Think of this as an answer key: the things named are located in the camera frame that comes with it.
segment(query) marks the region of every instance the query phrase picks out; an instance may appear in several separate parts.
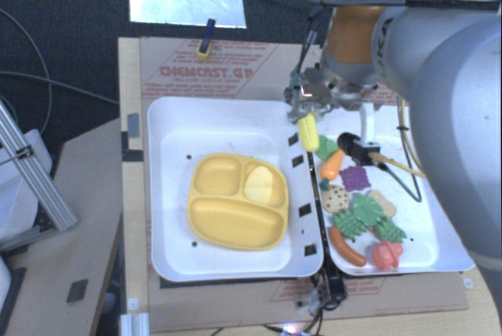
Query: wooden table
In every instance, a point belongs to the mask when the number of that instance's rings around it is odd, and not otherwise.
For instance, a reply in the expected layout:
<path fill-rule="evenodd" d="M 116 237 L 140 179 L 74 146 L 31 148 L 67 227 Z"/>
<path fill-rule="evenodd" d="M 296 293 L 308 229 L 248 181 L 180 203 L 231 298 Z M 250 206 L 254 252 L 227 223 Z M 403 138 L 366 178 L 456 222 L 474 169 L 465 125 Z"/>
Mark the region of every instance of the wooden table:
<path fill-rule="evenodd" d="M 6 336 L 94 335 L 122 234 L 118 120 L 67 142 L 54 184 L 78 223 L 6 260 L 26 268 Z M 68 303 L 72 284 L 85 293 Z"/>

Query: toy carrot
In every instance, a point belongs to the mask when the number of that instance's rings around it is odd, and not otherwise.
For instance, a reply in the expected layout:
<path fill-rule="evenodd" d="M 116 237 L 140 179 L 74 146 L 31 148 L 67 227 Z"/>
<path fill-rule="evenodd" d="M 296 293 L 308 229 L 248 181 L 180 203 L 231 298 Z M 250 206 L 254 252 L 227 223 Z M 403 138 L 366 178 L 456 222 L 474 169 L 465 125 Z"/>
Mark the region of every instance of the toy carrot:
<path fill-rule="evenodd" d="M 333 181 L 340 172 L 343 161 L 344 151 L 341 148 L 337 149 L 322 165 L 321 179 Z"/>

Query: cardboard sheet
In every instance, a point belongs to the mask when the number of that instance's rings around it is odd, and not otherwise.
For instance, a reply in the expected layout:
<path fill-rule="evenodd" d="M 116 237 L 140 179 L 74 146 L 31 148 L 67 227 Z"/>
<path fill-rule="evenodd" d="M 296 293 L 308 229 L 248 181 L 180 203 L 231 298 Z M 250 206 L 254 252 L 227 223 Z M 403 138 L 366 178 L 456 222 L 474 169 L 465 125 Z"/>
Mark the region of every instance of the cardboard sheet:
<path fill-rule="evenodd" d="M 153 100 L 162 96 L 213 95 L 227 99 L 280 100 L 289 82 L 289 73 L 300 55 L 299 45 L 214 42 L 214 54 L 207 60 L 196 60 L 196 44 L 196 41 L 180 38 L 140 40 L 143 134 L 147 131 L 146 111 Z M 313 48 L 306 64 L 313 65 L 319 54 L 320 50 Z M 231 64 L 232 59 L 241 63 Z M 235 74 L 238 72 L 234 71 L 236 68 L 243 73 L 242 78 Z M 211 78 L 216 72 L 219 76 Z M 223 91 L 226 84 L 232 87 Z M 201 93 L 200 89 L 207 89 L 211 93 Z M 380 92 L 373 97 L 378 98 L 373 101 L 394 101 L 392 93 L 385 88 L 380 88 Z M 144 146 L 144 156 L 147 158 L 146 142 Z M 148 184 L 147 160 L 144 167 L 145 184 Z M 148 186 L 145 192 L 147 244 L 150 246 Z M 147 259 L 152 332 L 311 319 L 308 311 L 296 306 L 297 301 L 312 290 L 309 279 L 198 283 L 188 286 L 163 281 L 151 265 L 150 250 Z M 326 319 L 467 308 L 464 287 L 457 272 L 354 278 L 346 280 L 345 285 L 347 300 L 335 311 L 327 313 Z"/>

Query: black cable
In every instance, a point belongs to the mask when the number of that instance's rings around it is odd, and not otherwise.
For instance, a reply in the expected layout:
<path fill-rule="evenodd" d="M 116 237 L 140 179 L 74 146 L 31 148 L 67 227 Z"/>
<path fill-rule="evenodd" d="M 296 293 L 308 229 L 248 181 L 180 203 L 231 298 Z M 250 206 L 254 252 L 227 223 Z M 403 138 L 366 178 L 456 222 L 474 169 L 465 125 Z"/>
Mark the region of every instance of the black cable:
<path fill-rule="evenodd" d="M 315 326 L 315 324 L 319 321 L 320 312 L 322 309 L 318 309 L 315 313 L 314 319 L 304 328 L 304 332 L 310 332 L 311 329 Z"/>
<path fill-rule="evenodd" d="M 315 24 L 315 26 L 313 28 L 313 31 L 317 31 L 318 28 L 319 28 L 319 26 L 321 26 L 321 24 L 325 23 L 326 21 L 330 21 L 330 20 L 331 20 L 331 14 L 329 14 L 328 16 L 321 16 L 317 20 L 317 22 L 316 22 L 316 24 Z M 318 35 L 317 38 L 316 38 L 316 40 L 319 41 L 319 47 L 322 49 L 322 47 L 324 46 L 324 41 L 326 39 Z"/>
<path fill-rule="evenodd" d="M 30 75 L 30 74 L 24 74 L 22 72 L 12 72 L 12 71 L 0 71 L 0 75 L 14 76 L 14 77 L 19 77 L 19 78 L 32 79 L 34 81 L 39 81 L 39 82 L 47 82 L 47 83 L 49 83 L 51 85 L 59 86 L 59 87 L 61 87 L 63 89 L 71 90 L 71 91 L 76 92 L 76 93 L 81 93 L 83 95 L 92 97 L 94 99 L 105 101 L 105 102 L 110 103 L 110 104 L 119 105 L 119 102 L 117 102 L 116 100 L 109 99 L 108 97 L 104 97 L 104 96 L 101 96 L 99 94 L 88 92 L 87 90 L 79 89 L 79 88 L 76 88 L 74 86 L 62 83 L 62 82 L 54 81 L 53 79 L 43 78 L 42 76 Z"/>
<path fill-rule="evenodd" d="M 319 323 L 317 326 L 317 330 L 315 331 L 315 336 L 319 336 L 319 332 L 321 331 L 321 326 L 322 326 L 322 313 L 324 312 L 324 309 L 321 309 L 319 311 Z"/>
<path fill-rule="evenodd" d="M 318 17 L 319 17 L 319 15 L 322 14 L 322 12 L 324 10 L 325 9 L 323 7 L 317 5 L 308 14 L 308 17 L 307 17 L 307 22 L 308 22 L 308 25 L 307 25 L 307 34 L 305 35 L 305 40 L 304 40 L 304 42 L 302 44 L 302 47 L 301 47 L 300 61 L 298 62 L 298 65 L 296 66 L 296 73 L 297 74 L 300 74 L 300 72 L 301 72 L 301 66 L 304 63 L 305 57 L 307 56 L 307 53 L 308 53 L 308 50 L 311 47 L 311 44 L 314 42 L 314 39 L 311 38 L 311 36 L 313 36 L 314 33 L 317 31 L 317 28 L 318 28 L 318 26 L 320 24 L 320 20 L 318 19 Z"/>
<path fill-rule="evenodd" d="M 406 131 L 407 129 L 405 129 L 404 122 L 402 122 L 402 120 L 401 120 L 401 116 L 402 116 L 402 114 L 401 114 L 402 113 L 402 111 L 401 111 L 401 97 L 398 97 L 397 103 L 398 103 L 399 136 L 401 138 L 402 149 L 405 152 L 405 157 L 406 157 L 406 161 L 408 163 L 408 167 L 410 169 L 412 169 L 413 166 L 411 163 L 411 159 L 409 158 L 408 146 L 406 145 L 404 134 L 403 134 L 403 131 Z M 417 202 L 422 202 L 422 195 L 420 194 L 420 189 L 418 188 L 417 177 L 415 176 L 415 174 L 411 174 L 411 178 L 413 179 L 413 185 L 415 186 L 415 190 L 417 191 L 417 196 L 415 196 L 415 195 L 411 195 L 411 196 Z"/>
<path fill-rule="evenodd" d="M 331 7 L 355 5 L 417 6 L 424 8 L 480 9 L 497 11 L 500 0 L 307 0 Z"/>
<path fill-rule="evenodd" d="M 340 307 L 340 301 L 336 301 L 333 304 L 334 304 L 333 306 L 327 304 L 326 307 L 324 307 L 324 310 L 325 311 L 334 311 L 335 309 Z"/>
<path fill-rule="evenodd" d="M 262 325 L 265 329 L 268 329 L 275 333 L 282 333 L 283 329 L 280 327 L 273 327 L 272 325 Z"/>
<path fill-rule="evenodd" d="M 0 13 L 3 14 L 6 18 L 8 18 L 23 33 L 23 35 L 26 36 L 26 38 L 30 42 L 31 46 L 35 50 L 35 52 L 38 56 L 38 59 L 40 60 L 40 63 L 42 64 L 42 68 L 44 69 L 44 72 L 45 72 L 45 77 L 47 78 L 48 81 L 50 81 L 49 70 L 47 69 L 47 65 L 45 64 L 44 57 L 42 56 L 42 53 L 40 53 L 40 49 L 36 45 L 33 38 L 30 36 L 30 34 L 27 32 L 27 30 L 24 28 L 24 26 L 16 18 L 14 18 L 14 16 L 12 16 L 10 13 L 8 13 L 7 11 L 5 11 L 2 8 L 0 8 Z M 44 121 L 42 128 L 40 129 L 40 135 L 43 135 L 43 133 L 45 132 L 45 129 L 49 125 L 50 116 L 51 116 L 51 113 L 53 110 L 53 86 L 50 82 L 49 82 L 48 89 L 49 89 L 49 102 L 48 102 L 48 107 L 47 107 L 47 113 L 45 115 L 45 121 Z"/>
<path fill-rule="evenodd" d="M 5 99 L 1 94 L 0 94 L 0 100 L 3 101 L 3 104 L 10 110 L 10 114 L 12 115 L 13 119 L 15 122 L 19 122 L 19 117 L 17 116 L 16 109 L 14 106 L 10 104 L 10 102 Z"/>
<path fill-rule="evenodd" d="M 224 329 L 224 327 L 221 327 L 220 329 L 214 331 L 211 336 L 216 336 L 217 334 L 219 334 L 222 330 Z"/>
<path fill-rule="evenodd" d="M 389 166 L 385 163 L 377 163 L 376 167 L 378 167 L 380 170 L 384 171 L 385 173 L 389 173 L 398 183 L 401 185 L 401 187 L 408 193 L 409 196 L 411 196 L 413 199 L 415 199 L 417 202 L 421 202 L 422 198 L 420 196 L 415 196 L 413 192 L 406 186 L 404 182 L 402 182 L 401 178 L 399 178 L 394 171 L 392 171 Z"/>

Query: metal bracket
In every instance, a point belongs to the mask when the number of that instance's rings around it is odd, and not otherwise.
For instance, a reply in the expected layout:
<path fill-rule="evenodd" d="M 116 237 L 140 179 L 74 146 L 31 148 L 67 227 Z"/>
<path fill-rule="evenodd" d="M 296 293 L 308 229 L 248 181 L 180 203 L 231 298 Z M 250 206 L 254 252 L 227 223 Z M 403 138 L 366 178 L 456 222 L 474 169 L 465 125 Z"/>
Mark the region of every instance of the metal bracket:
<path fill-rule="evenodd" d="M 8 239 L 7 241 L 0 243 L 0 253 L 10 252 L 15 250 L 16 248 L 20 248 L 22 246 L 28 245 L 32 242 L 40 241 L 44 239 L 46 236 L 52 234 L 55 230 L 50 228 L 48 230 L 42 231 L 40 226 L 34 226 L 27 230 L 26 232 L 21 232 L 16 236 Z"/>
<path fill-rule="evenodd" d="M 336 107 L 333 95 L 324 85 L 324 76 L 320 70 L 307 68 L 295 78 L 284 92 L 285 102 L 292 106 L 288 113 L 290 122 L 296 123 L 310 111 L 322 117 Z"/>
<path fill-rule="evenodd" d="M 54 226 L 64 231 L 75 225 L 77 217 L 63 201 L 51 177 L 44 171 L 37 156 L 27 149 L 27 142 L 7 108 L 0 100 L 0 144 L 17 166 L 24 180 L 37 196 Z"/>
<path fill-rule="evenodd" d="M 148 313 L 120 315 L 120 336 L 150 336 Z"/>

